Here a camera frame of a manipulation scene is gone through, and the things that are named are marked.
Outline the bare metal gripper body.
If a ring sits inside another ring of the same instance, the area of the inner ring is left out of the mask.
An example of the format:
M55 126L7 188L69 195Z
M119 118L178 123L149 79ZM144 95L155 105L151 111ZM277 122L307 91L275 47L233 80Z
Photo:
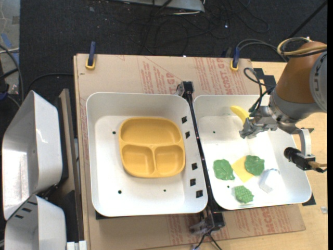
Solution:
M259 107L251 121L251 125L254 131L275 131L278 128L278 124L271 116L268 106Z

